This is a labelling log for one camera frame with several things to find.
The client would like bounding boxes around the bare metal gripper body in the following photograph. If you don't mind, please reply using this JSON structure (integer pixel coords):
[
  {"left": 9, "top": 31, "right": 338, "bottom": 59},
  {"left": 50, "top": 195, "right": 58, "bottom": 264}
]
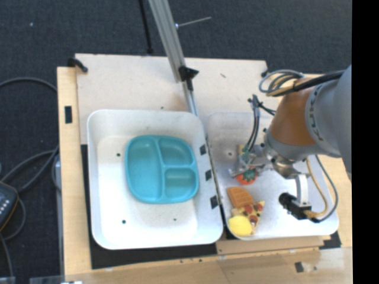
[{"left": 245, "top": 145, "right": 297, "bottom": 179}]

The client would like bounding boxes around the red tomato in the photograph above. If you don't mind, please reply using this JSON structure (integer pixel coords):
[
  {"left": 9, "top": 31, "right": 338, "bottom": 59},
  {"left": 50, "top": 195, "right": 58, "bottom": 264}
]
[{"left": 235, "top": 166, "right": 259, "bottom": 186}]

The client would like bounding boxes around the brown biscuit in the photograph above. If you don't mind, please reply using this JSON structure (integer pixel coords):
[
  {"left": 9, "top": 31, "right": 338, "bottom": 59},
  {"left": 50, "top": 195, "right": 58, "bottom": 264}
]
[{"left": 226, "top": 186, "right": 255, "bottom": 209}]

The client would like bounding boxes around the pizza slice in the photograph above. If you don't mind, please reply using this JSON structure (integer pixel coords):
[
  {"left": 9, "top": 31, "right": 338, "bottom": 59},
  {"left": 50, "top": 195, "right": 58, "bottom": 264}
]
[{"left": 236, "top": 200, "right": 266, "bottom": 234}]

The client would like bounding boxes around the white plastic tray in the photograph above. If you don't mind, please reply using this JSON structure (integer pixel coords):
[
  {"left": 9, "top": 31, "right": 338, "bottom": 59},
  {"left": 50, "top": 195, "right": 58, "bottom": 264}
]
[
  {"left": 205, "top": 111, "right": 340, "bottom": 241},
  {"left": 86, "top": 108, "right": 224, "bottom": 250}
]

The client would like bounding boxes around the yellow lemon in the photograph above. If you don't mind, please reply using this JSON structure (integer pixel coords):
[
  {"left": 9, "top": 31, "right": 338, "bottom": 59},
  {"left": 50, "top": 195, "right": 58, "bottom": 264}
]
[{"left": 227, "top": 215, "right": 253, "bottom": 237}]

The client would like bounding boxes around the thin black and white rod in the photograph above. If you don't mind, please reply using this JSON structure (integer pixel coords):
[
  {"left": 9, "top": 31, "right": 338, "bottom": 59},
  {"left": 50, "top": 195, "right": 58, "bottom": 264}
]
[{"left": 182, "top": 80, "right": 224, "bottom": 212}]

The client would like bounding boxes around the blue divided plate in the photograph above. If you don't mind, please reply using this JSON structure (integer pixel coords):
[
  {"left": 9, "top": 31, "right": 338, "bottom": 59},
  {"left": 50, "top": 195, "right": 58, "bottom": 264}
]
[{"left": 124, "top": 134, "right": 200, "bottom": 205}]

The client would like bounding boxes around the black block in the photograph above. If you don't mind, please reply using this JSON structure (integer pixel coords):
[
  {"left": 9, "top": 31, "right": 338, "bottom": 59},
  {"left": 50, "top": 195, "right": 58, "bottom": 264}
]
[{"left": 178, "top": 65, "right": 200, "bottom": 91}]

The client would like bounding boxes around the pale flat board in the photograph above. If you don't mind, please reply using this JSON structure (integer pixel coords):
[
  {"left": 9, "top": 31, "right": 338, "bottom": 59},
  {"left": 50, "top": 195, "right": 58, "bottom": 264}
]
[{"left": 73, "top": 53, "right": 332, "bottom": 256}]

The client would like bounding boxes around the black cylinder on white bracket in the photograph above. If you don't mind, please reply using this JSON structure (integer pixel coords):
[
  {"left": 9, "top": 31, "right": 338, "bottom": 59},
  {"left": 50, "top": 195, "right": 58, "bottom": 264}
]
[{"left": 278, "top": 175, "right": 313, "bottom": 220}]

